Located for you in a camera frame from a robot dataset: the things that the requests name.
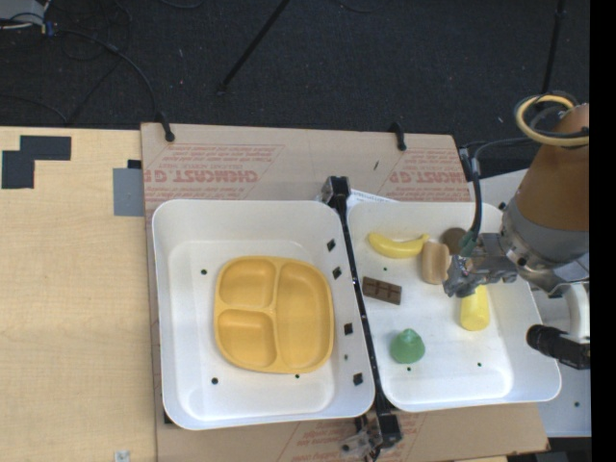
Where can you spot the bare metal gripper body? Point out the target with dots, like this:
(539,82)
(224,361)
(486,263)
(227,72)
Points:
(495,260)

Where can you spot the brown chocolate bar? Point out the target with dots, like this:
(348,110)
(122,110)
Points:
(381,290)

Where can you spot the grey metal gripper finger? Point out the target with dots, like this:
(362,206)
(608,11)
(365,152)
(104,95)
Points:
(476,287)
(454,277)

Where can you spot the yellow banana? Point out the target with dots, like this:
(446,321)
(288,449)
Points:
(394,247)

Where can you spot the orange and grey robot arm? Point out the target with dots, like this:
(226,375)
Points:
(553,195)

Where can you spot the yellow divided plate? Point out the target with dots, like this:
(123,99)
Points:
(303,315)

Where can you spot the brown round biscuit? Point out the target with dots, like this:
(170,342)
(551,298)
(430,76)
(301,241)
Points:
(452,238)

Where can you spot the tan bread roll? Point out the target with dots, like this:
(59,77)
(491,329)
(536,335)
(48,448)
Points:
(434,263)

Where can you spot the green pear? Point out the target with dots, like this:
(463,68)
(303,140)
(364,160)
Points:
(407,347)

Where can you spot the brown cardboard board red print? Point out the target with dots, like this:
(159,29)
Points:
(289,171)

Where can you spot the black cylinder on white bracket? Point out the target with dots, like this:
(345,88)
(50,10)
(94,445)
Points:
(553,342)

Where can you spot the yellow corn cob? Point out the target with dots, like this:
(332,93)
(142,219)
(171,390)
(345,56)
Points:
(475,313)

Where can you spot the white plastic tray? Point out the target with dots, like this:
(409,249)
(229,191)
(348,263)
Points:
(192,306)
(433,383)

